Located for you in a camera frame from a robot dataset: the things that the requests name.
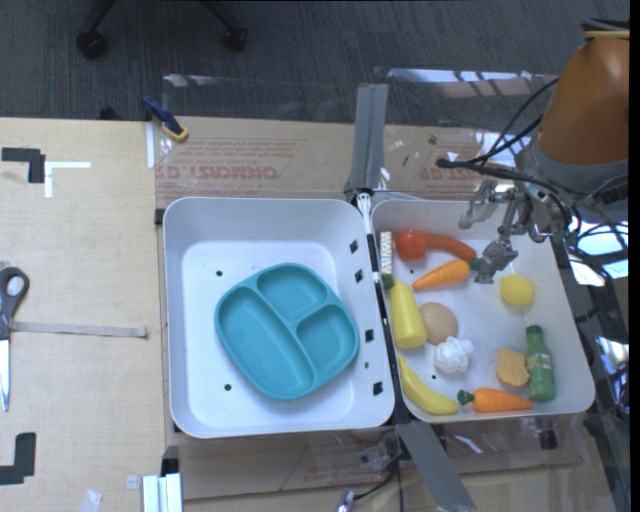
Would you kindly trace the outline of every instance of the green sauce bottle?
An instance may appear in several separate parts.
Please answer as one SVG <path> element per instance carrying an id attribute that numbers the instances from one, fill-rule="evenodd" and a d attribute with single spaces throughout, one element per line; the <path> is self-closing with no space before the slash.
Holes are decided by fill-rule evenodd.
<path id="1" fill-rule="evenodd" d="M 539 325 L 527 327 L 527 350 L 525 352 L 529 385 L 527 396 L 530 400 L 544 402 L 553 400 L 556 389 L 553 385 L 553 366 L 551 354 L 542 340 L 542 328 Z"/>

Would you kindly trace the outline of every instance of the scissors handle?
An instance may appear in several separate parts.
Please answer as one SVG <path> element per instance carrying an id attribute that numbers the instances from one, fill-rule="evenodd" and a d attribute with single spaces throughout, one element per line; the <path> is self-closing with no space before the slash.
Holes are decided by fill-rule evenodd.
<path id="1" fill-rule="evenodd" d="M 17 277 L 22 280 L 22 286 L 17 293 L 9 292 L 9 283 Z M 7 267 L 0 270 L 0 312 L 7 321 L 11 321 L 18 304 L 29 290 L 29 278 L 22 270 L 16 267 Z"/>

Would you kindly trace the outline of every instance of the brown ball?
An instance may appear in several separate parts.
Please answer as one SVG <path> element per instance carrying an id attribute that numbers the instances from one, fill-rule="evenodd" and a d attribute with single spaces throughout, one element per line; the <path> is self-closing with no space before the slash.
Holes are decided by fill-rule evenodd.
<path id="1" fill-rule="evenodd" d="M 427 329 L 427 342 L 438 345 L 449 336 L 458 335 L 458 319 L 447 306 L 427 302 L 420 306 L 422 321 Z"/>

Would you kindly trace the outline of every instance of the chair caster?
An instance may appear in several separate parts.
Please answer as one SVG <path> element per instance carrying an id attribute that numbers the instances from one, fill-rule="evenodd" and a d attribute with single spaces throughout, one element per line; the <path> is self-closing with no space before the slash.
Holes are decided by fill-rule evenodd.
<path id="1" fill-rule="evenodd" d="M 107 39 L 97 30 L 80 32 L 76 44 L 85 57 L 95 59 L 107 50 Z"/>
<path id="2" fill-rule="evenodd" d="M 249 32 L 244 28 L 234 32 L 227 30 L 222 38 L 222 44 L 233 51 L 239 52 L 244 48 L 248 35 Z"/>

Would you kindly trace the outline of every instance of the blue clamp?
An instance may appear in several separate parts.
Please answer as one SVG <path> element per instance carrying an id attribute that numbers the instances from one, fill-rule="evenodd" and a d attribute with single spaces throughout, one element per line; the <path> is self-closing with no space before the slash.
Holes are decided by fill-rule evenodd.
<path id="1" fill-rule="evenodd" d="M 187 138 L 189 130 L 187 130 L 183 124 L 179 123 L 171 112 L 162 108 L 159 101 L 154 100 L 150 96 L 144 96 L 142 100 L 140 100 L 140 104 L 147 112 L 162 122 L 162 131 L 169 135 L 169 137 L 178 142 L 182 142 Z"/>

